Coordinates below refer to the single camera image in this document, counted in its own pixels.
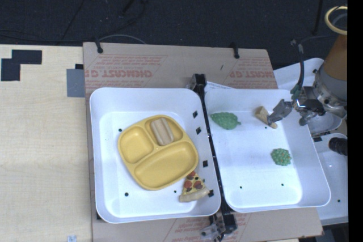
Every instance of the cardboard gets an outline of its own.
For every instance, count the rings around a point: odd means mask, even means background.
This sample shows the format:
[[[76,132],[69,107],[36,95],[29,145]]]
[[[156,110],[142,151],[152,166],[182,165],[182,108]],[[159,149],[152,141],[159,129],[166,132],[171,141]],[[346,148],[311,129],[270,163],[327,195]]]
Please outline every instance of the cardboard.
[[[230,48],[84,43],[85,91],[92,233],[94,241],[204,241],[200,231],[208,217],[153,220],[110,224],[97,219],[89,97],[101,87],[184,88],[193,74],[232,88],[277,88],[264,49],[239,49],[234,58]],[[252,242],[322,235],[316,208],[234,213],[238,228],[223,241]]]

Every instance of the yellow plate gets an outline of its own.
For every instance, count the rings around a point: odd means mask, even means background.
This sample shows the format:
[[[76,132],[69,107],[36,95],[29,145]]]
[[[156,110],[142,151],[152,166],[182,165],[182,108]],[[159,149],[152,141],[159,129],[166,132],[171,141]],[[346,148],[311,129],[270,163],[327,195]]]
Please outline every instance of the yellow plate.
[[[164,117],[174,141],[160,146],[150,123]],[[148,190],[163,189],[186,177],[198,165],[199,156],[185,130],[171,117],[155,115],[125,129],[118,149],[129,172]]]

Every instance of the green object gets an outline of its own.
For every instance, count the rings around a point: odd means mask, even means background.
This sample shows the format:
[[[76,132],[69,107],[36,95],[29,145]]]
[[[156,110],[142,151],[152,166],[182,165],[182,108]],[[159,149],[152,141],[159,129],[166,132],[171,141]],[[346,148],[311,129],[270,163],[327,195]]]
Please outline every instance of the green object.
[[[289,151],[283,148],[274,149],[271,152],[271,157],[277,165],[288,165],[291,163]]]
[[[229,112],[219,112],[210,115],[212,120],[224,129],[234,129],[240,122],[237,116]]]

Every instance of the pizza slice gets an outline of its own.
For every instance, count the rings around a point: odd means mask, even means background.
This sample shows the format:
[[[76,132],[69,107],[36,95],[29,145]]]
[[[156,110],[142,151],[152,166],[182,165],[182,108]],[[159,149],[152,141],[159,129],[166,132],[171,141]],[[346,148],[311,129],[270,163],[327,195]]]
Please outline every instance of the pizza slice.
[[[203,198],[209,194],[209,189],[205,186],[199,175],[192,171],[185,178],[183,190],[179,196],[179,202],[191,202]]]

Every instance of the yellow ring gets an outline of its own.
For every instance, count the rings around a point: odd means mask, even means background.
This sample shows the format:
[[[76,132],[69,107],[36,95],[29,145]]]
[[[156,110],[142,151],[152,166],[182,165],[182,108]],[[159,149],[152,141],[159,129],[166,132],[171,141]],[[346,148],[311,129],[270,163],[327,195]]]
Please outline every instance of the yellow ring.
[[[339,29],[335,26],[333,26],[331,24],[331,22],[329,21],[329,16],[330,16],[330,13],[332,13],[334,10],[339,10],[339,9],[345,9],[345,10],[348,10],[348,6],[335,6],[333,7],[332,9],[329,9],[327,11],[327,13],[325,14],[325,17],[324,17],[324,20],[325,20],[325,23],[326,25],[328,26],[328,28],[330,28],[332,31],[336,32],[336,33],[339,33],[341,35],[347,35],[348,34],[348,31],[344,31],[342,29]]]

